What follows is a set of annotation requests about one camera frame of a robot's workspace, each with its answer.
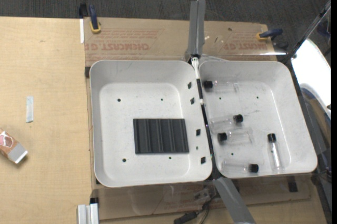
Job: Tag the brown and grey carton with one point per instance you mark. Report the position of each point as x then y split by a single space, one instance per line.
11 147

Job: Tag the black ribbed rectangular mat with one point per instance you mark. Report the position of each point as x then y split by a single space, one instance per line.
160 136

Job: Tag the thin black and white rod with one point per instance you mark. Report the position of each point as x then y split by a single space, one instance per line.
200 91

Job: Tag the brown cardboard board red print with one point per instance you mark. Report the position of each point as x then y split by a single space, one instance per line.
158 41

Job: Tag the clear vial with black cap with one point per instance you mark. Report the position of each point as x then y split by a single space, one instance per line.
238 166
223 86
237 136
274 151
223 121

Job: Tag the white plastic tray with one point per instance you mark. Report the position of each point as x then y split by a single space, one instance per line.
147 173
263 109

